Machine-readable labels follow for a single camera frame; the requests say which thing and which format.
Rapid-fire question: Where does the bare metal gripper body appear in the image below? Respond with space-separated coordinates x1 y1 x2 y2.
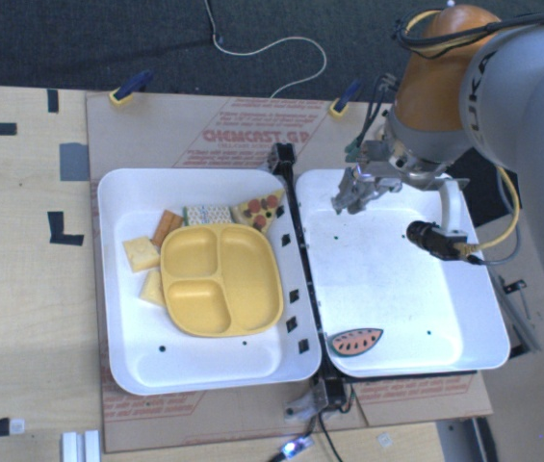
351 137 450 196

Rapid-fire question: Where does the white plastic tray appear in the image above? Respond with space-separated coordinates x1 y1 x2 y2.
96 167 324 397
295 167 512 378

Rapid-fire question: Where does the pizza slice toy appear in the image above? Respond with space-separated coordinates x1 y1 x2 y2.
230 188 286 234

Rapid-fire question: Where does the white patterned packet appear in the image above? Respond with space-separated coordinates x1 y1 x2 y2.
182 204 234 227

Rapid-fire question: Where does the watermelon slice toy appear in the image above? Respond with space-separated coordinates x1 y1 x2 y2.
325 327 385 357

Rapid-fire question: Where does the yellow divided plate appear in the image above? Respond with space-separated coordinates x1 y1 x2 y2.
159 222 285 339

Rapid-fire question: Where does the orange wafer biscuit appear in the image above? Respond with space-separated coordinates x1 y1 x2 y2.
149 209 185 248

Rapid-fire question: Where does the brown cardboard board red print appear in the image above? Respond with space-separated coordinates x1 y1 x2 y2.
85 90 494 454

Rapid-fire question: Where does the yellow cheese square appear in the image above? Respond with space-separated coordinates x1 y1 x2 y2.
121 235 162 273

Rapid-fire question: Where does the yellow cheese wedge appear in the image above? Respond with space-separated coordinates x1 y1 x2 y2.
138 268 167 307

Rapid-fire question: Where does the black block with thin wires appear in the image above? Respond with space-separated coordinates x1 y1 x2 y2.
268 141 298 176
310 372 350 411

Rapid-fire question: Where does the black cylinder on white bracket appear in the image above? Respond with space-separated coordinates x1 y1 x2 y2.
405 178 470 262

